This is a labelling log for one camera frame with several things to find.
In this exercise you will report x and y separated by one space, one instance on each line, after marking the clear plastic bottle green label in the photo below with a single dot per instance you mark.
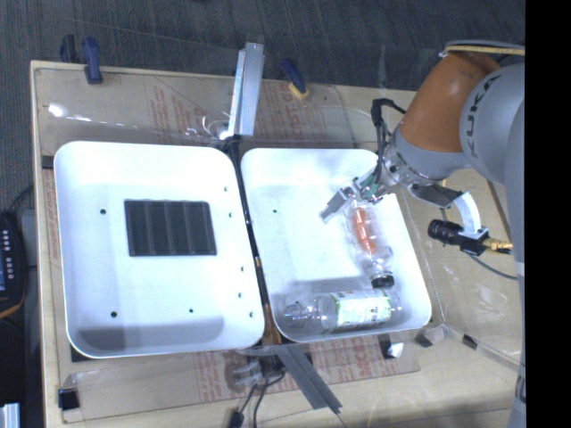
357 312

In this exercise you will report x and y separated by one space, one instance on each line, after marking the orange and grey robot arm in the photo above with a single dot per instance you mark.
450 105

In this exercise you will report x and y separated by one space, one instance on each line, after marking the clear plastic bottle orange label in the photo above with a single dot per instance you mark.
366 234

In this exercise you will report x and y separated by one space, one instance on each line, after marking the brown cardboard board red print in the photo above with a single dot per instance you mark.
147 101

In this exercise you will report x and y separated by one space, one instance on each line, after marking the black cylinder on white bracket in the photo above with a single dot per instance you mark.
459 232

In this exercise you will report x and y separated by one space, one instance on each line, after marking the white plastic tray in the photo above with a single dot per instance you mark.
303 248
147 292

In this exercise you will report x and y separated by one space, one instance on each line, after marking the black ribbed rectangular pad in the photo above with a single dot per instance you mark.
170 228

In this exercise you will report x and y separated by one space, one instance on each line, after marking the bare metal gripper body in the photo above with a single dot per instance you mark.
389 173

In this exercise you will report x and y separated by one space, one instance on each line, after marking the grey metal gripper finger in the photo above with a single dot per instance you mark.
335 213
334 200

